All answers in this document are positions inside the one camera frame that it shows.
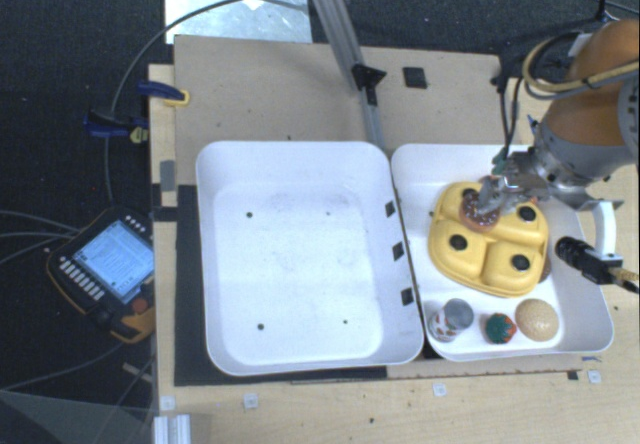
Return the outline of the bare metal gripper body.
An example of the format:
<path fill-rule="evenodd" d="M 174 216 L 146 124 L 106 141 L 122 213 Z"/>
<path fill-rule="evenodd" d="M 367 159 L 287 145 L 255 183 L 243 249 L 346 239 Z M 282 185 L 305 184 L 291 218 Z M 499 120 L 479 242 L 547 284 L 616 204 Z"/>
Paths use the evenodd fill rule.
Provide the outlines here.
<path fill-rule="evenodd" d="M 519 191 L 519 203 L 531 198 L 557 199 L 566 203 L 569 192 L 565 183 L 568 179 L 567 165 L 551 154 L 542 150 L 513 152 L 498 175 L 499 202 L 500 189 L 509 187 Z"/>

